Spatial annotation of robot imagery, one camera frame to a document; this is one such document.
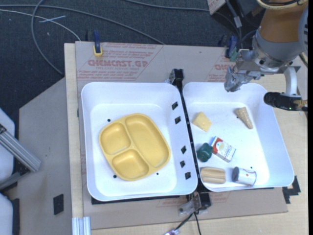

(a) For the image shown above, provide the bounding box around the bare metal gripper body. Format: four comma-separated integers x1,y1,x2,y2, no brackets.
234,48,292,81

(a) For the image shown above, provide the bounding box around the beige ice cream cone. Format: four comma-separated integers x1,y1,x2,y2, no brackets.
235,106,254,130

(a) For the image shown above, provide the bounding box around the yellow cheese wedge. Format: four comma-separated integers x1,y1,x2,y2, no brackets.
191,111,212,133

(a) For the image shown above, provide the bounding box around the white plastic tray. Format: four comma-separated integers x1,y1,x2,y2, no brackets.
80,81,199,202
182,81,295,193

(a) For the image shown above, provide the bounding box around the red and white carton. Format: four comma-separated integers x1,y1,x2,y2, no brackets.
210,136,237,163

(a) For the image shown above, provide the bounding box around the green bottle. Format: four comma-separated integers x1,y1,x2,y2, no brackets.
196,142,213,163

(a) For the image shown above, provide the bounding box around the brown cardboard board red print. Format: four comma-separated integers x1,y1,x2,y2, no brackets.
74,41,289,230

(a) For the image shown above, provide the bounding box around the white can with grey lid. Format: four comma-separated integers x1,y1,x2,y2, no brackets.
231,166,257,187

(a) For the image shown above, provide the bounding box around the tan hot dog bun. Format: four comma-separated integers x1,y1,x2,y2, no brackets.
200,166,226,185

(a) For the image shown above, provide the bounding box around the yellow divided plate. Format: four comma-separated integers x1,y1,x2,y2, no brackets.
98,113,171,182

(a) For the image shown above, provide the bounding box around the black cylinder on white bracket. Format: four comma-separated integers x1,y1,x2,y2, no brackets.
263,66,305,112

